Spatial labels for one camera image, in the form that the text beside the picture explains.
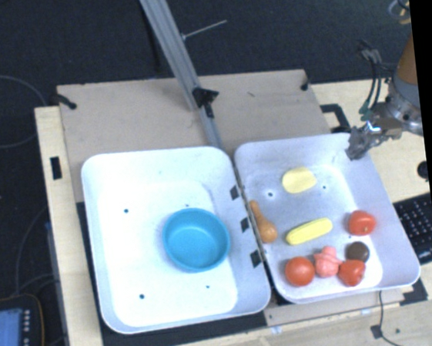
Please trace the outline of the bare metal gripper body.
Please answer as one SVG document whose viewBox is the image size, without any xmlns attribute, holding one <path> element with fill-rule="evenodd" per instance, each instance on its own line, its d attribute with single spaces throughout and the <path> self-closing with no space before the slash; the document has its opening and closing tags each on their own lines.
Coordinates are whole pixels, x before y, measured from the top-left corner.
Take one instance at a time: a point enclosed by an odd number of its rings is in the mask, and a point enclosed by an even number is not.
<svg viewBox="0 0 432 346">
<path fill-rule="evenodd" d="M 371 123 L 388 139 L 398 139 L 404 132 L 423 136 L 420 108 L 401 95 L 389 94 L 376 104 Z"/>
</svg>

